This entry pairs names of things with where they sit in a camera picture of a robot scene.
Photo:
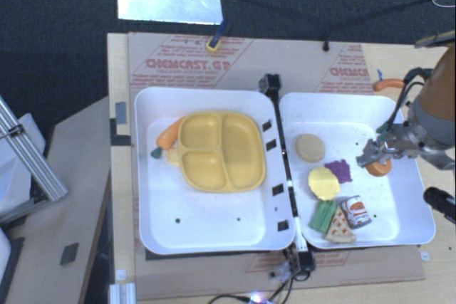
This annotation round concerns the white plastic tray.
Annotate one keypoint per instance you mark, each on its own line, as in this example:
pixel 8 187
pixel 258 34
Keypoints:
pixel 213 220
pixel 388 210

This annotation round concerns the brown cardboard board red print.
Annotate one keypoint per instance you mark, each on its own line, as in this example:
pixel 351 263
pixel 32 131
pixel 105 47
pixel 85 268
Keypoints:
pixel 231 60

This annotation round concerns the beige round biscuit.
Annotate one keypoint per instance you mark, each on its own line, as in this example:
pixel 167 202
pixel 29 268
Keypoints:
pixel 310 148

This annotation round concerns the purple grapes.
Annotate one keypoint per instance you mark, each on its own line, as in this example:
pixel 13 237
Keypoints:
pixel 340 171

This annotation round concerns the green toy vegetable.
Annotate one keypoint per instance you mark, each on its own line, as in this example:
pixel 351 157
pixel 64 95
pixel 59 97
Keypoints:
pixel 322 216

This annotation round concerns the pizza slice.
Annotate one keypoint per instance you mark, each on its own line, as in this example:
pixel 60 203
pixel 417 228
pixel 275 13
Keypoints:
pixel 340 229

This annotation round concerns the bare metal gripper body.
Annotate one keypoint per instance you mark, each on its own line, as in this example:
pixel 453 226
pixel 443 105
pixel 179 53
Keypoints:
pixel 409 142

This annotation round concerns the orange carrot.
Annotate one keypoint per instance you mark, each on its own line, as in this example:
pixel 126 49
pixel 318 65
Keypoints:
pixel 169 135

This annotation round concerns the small red and white can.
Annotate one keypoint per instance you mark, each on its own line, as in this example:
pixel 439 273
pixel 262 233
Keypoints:
pixel 357 213

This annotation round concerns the yellow round toy food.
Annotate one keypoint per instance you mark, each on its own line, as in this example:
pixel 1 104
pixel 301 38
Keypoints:
pixel 323 183

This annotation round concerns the thin black and white rod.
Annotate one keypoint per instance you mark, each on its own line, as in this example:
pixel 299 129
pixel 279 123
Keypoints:
pixel 285 156

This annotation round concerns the orange sausage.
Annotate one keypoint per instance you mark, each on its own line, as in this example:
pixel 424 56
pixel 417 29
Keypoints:
pixel 388 84

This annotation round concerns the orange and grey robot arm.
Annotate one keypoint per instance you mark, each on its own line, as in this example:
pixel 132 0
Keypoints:
pixel 441 89

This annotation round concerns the orange round toy food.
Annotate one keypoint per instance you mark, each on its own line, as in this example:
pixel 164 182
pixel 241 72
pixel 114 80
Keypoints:
pixel 379 170

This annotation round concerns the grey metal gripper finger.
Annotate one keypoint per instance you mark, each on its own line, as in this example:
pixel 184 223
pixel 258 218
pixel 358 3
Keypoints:
pixel 367 153
pixel 385 153

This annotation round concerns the pale yellow toy food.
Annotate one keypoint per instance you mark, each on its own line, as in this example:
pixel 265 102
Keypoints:
pixel 173 157

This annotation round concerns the yellow divided plate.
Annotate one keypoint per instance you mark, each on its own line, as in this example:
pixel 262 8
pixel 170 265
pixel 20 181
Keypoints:
pixel 228 139

